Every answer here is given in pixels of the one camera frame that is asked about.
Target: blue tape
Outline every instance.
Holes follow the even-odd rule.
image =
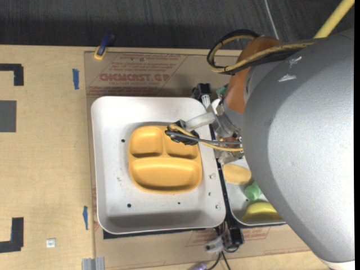
[[[73,82],[74,82],[75,90],[80,89],[79,88],[79,70],[78,69],[73,69]]]
[[[83,218],[84,218],[84,222],[85,222],[85,229],[89,230],[89,227],[88,227],[88,208],[87,208],[87,206],[84,206]]]

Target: black corner marker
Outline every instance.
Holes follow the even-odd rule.
[[[24,67],[21,64],[0,64],[0,71],[13,71],[13,85],[24,86]]]
[[[24,218],[13,218],[10,241],[0,242],[0,253],[21,251],[24,246]]]

